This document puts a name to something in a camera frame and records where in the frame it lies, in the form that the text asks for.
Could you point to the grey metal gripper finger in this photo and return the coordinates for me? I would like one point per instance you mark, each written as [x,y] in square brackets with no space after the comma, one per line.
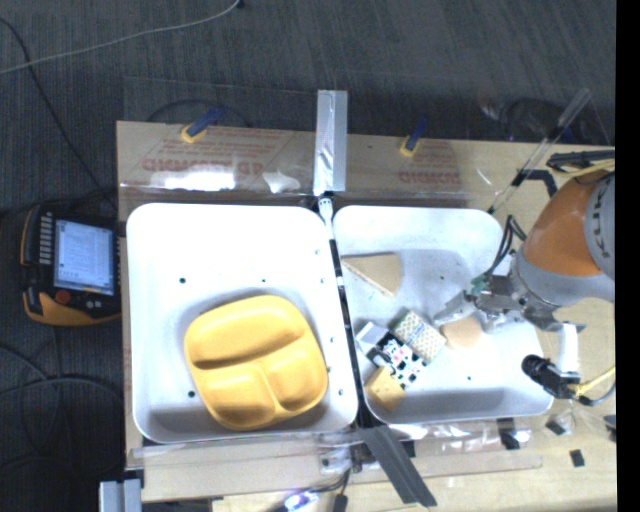
[452,309]
[492,321]

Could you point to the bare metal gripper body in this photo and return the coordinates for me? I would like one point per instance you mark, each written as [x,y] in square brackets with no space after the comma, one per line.
[505,300]

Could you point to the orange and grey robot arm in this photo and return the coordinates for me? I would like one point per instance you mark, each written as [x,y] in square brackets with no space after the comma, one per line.
[560,240]

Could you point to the yellow dotted packet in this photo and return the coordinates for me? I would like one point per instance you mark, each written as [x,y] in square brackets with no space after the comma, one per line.
[419,336]

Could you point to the black and white cow carton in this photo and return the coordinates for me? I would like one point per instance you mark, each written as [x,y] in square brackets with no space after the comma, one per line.
[400,357]

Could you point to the tan triangular sandwich slice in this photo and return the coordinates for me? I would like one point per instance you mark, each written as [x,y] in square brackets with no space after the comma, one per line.
[377,270]

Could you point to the white plastic tray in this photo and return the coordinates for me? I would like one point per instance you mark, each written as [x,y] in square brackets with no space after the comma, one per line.
[450,395]
[225,250]

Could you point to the brown cardboard board red print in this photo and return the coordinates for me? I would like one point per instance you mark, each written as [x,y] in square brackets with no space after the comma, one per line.
[385,165]

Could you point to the yellow divided plate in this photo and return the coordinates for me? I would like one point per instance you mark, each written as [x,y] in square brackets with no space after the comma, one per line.
[255,360]

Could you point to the black cylinder on white bracket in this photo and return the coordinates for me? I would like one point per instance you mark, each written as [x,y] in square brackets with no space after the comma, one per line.
[545,372]

